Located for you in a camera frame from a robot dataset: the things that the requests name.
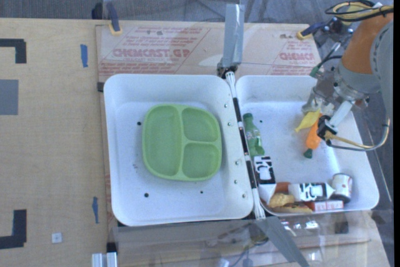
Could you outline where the green divided plate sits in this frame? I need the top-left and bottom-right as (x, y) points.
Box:
(141, 104), (223, 182)

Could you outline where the green plastic bottle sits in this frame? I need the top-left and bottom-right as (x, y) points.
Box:
(242, 113), (266, 158)

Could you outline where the white plastic tray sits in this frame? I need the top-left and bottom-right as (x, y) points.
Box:
(234, 74), (381, 218)
(102, 73), (254, 227)

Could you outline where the pizza slice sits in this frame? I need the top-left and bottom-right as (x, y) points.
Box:
(274, 202), (314, 214)

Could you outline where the orange carrot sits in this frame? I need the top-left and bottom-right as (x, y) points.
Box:
(302, 121), (323, 159)

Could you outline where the white can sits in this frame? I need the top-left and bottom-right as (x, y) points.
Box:
(330, 173), (354, 204)

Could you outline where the white and black carton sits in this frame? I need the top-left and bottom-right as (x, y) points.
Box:
(252, 155), (278, 204)
(287, 181), (336, 203)

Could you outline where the red packet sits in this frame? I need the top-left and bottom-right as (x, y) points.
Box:
(306, 199), (345, 213)

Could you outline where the yellow bread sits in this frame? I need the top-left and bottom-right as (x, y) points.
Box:
(268, 192), (296, 209)

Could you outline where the yellow banana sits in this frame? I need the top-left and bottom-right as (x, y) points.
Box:
(294, 108), (323, 134)

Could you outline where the orange sausage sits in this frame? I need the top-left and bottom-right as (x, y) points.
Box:
(274, 181), (291, 194)

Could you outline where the brown cardboard board red print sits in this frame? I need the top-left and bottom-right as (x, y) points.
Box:
(95, 23), (381, 229)

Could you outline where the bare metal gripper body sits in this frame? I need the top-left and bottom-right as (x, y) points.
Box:
(312, 71), (358, 104)

